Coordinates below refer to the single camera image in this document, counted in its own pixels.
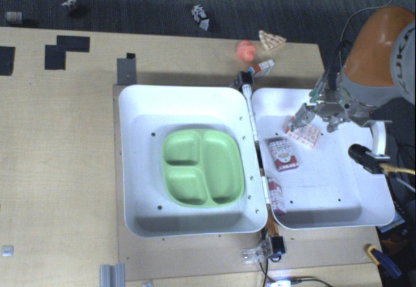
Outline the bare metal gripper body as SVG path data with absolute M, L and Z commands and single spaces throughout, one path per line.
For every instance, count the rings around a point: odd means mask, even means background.
M 372 119 L 374 107 L 359 102 L 345 89 L 325 89 L 315 105 L 315 114 L 324 121 L 329 121 L 330 116 L 344 118 L 344 123 L 354 122 L 364 127 L 368 120 Z

